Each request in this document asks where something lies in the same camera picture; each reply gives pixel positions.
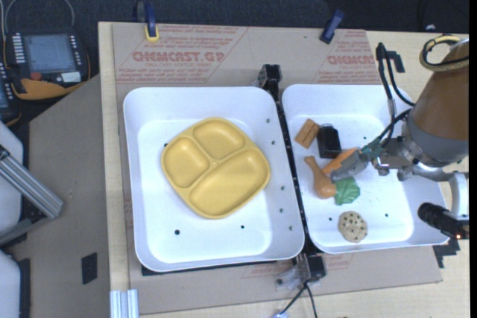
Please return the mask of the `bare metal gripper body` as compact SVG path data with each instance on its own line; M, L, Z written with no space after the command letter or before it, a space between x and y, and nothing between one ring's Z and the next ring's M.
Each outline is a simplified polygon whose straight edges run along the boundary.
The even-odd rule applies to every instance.
M412 176L420 176L435 182L448 182L453 173L443 169L448 162L442 162L425 153L411 138L398 136L381 142L376 139L367 145L367 158L380 175L388 175L397 170L397 178L404 181Z

